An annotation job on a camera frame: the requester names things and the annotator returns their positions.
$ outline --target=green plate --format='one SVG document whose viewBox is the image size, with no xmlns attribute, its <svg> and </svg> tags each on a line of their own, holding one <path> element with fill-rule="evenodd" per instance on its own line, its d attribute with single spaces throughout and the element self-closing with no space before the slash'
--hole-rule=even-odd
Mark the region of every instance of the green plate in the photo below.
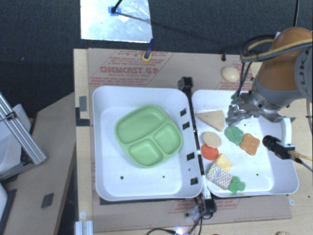
<svg viewBox="0 0 313 235">
<path fill-rule="evenodd" d="M 145 105 L 122 117 L 115 137 L 127 155 L 141 167 L 156 166 L 182 147 L 182 135 L 167 113 Z"/>
</svg>

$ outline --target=robotic arm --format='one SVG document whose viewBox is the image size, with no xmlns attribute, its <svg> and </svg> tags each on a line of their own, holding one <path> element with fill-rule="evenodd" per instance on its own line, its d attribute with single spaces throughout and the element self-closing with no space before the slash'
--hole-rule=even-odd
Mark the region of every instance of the robotic arm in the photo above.
<svg viewBox="0 0 313 235">
<path fill-rule="evenodd" d="M 262 39 L 260 43 L 272 41 Z M 251 44 L 251 50 L 258 43 Z M 236 92 L 228 109 L 226 123 L 236 124 L 251 116 L 263 116 L 280 122 L 278 111 L 294 100 L 306 98 L 312 102 L 312 33 L 292 27 L 280 33 L 270 50 L 257 55 L 241 55 L 242 62 L 263 61 L 252 90 Z"/>
</svg>

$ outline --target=cardboard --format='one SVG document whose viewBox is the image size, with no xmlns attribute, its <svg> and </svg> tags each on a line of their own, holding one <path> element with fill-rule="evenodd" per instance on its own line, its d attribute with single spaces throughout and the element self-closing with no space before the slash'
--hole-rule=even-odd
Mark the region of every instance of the cardboard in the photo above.
<svg viewBox="0 0 313 235">
<path fill-rule="evenodd" d="M 150 62 L 141 60 L 143 51 L 116 49 L 88 50 L 89 99 L 94 90 L 103 85 L 176 88 L 183 76 L 193 77 L 193 92 L 199 89 L 236 90 L 239 83 L 222 79 L 224 66 L 241 68 L 239 56 L 228 55 L 225 62 L 213 54 L 152 52 Z M 243 90 L 252 85 L 252 74 Z M 93 123 L 92 101 L 89 100 L 90 123 Z M 106 202 L 95 189 L 95 161 L 93 126 L 90 125 L 92 173 L 92 219 L 95 233 L 138 230 L 155 227 L 192 225 L 186 217 L 196 204 L 193 199 Z M 217 212 L 204 224 L 247 222 L 291 218 L 285 195 L 218 199 Z"/>
</svg>

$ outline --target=black carpet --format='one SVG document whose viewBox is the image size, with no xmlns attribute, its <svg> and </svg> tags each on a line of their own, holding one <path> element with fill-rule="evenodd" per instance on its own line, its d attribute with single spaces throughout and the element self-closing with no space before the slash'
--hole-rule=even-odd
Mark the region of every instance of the black carpet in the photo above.
<svg viewBox="0 0 313 235">
<path fill-rule="evenodd" d="M 154 50 L 239 54 L 254 36 L 292 26 L 296 0 L 148 0 Z M 0 0 L 0 92 L 34 114 L 73 92 L 74 48 L 145 49 L 80 39 L 80 0 Z M 313 0 L 298 26 L 312 30 Z"/>
</svg>

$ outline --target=beige triangular toy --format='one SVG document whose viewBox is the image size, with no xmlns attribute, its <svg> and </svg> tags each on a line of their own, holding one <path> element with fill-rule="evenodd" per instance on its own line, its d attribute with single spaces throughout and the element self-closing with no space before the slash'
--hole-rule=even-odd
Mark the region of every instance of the beige triangular toy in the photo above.
<svg viewBox="0 0 313 235">
<path fill-rule="evenodd" d="M 218 131 L 224 129 L 225 118 L 222 110 L 196 113 L 196 116 Z"/>
</svg>

